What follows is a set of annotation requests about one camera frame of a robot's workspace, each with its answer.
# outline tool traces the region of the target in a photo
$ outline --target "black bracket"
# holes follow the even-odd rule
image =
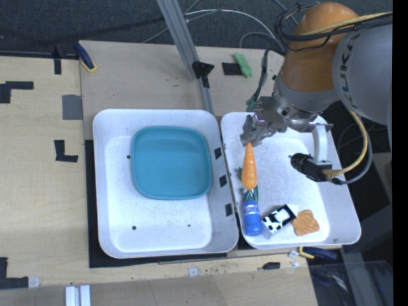
[[[194,73],[196,74],[197,78],[200,78],[203,80],[203,85],[206,88],[210,88],[210,83],[208,82],[208,77],[207,75],[214,69],[213,64],[206,64],[201,61],[194,61],[193,62],[193,70]]]

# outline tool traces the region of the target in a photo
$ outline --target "blue plate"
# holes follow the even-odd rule
[[[154,126],[139,130],[133,137],[131,164],[137,190],[149,198],[199,198],[212,184],[207,141],[189,128]]]

